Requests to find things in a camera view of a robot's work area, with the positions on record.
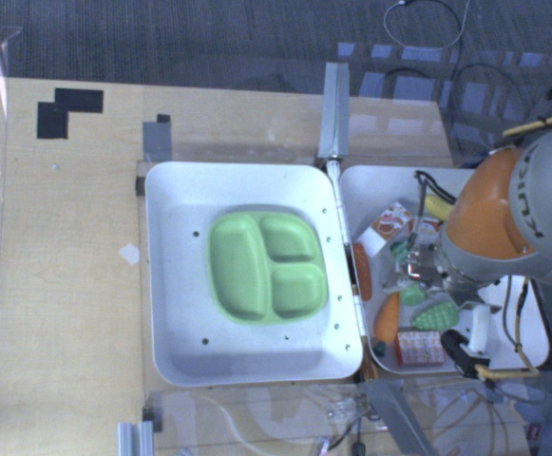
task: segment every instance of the metal clamp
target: metal clamp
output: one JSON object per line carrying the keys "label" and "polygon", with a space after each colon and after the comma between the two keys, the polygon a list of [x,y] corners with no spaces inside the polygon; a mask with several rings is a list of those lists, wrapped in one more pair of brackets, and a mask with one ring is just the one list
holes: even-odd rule
{"label": "metal clamp", "polygon": [[324,104],[317,164],[343,159],[348,155],[350,127],[350,67],[347,63],[327,63],[324,76]]}
{"label": "metal clamp", "polygon": [[153,456],[153,422],[117,425],[118,456]]}

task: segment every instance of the wooden table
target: wooden table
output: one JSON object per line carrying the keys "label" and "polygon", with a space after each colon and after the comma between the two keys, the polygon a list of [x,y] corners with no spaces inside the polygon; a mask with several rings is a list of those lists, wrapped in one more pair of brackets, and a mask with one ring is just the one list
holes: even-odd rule
{"label": "wooden table", "polygon": [[[56,87],[103,90],[104,112],[70,113],[68,140],[38,140],[37,103],[53,102]],[[118,423],[140,420],[141,276],[139,264],[119,252],[139,245],[134,184],[143,122],[171,116],[176,159],[310,162],[321,106],[320,96],[10,79],[0,455],[115,454]],[[438,110],[417,113],[409,104],[352,100],[352,152],[362,151],[356,160],[450,165]],[[405,120],[418,131],[404,129]],[[193,399],[173,393],[175,402]],[[248,417],[248,406],[235,410],[238,420]],[[203,417],[218,412],[208,407]],[[181,422],[198,434],[192,454],[280,454],[282,444],[283,453],[309,454],[314,440],[301,438],[291,450],[263,433],[250,448],[235,437],[229,446],[202,448],[199,434],[211,428],[198,428],[199,412],[193,417]],[[367,437],[395,451],[388,435]]]}

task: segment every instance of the green divided plate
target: green divided plate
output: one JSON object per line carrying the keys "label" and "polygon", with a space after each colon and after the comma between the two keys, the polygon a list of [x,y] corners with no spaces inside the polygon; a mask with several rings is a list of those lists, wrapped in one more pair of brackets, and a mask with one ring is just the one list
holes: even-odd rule
{"label": "green divided plate", "polygon": [[289,213],[218,218],[208,238],[208,272],[217,305],[238,322],[297,321],[326,305],[324,258],[315,231]]}

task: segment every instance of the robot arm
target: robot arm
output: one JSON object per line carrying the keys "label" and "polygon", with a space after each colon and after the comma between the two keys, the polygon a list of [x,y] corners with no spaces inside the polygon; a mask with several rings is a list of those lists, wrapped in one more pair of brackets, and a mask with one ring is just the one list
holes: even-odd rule
{"label": "robot arm", "polygon": [[552,131],[477,168],[441,230],[435,263],[453,296],[506,275],[552,284]]}

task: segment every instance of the gray carpet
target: gray carpet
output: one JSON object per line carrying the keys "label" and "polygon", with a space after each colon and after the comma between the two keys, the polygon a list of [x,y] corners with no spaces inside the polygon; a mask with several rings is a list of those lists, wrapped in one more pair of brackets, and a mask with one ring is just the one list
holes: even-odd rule
{"label": "gray carpet", "polygon": [[[337,44],[389,44],[397,0],[0,0],[22,27],[14,76],[319,93]],[[466,0],[443,0],[461,19]],[[392,29],[440,46],[457,24],[442,6],[393,12]],[[552,0],[475,0],[463,49],[552,55]]]}

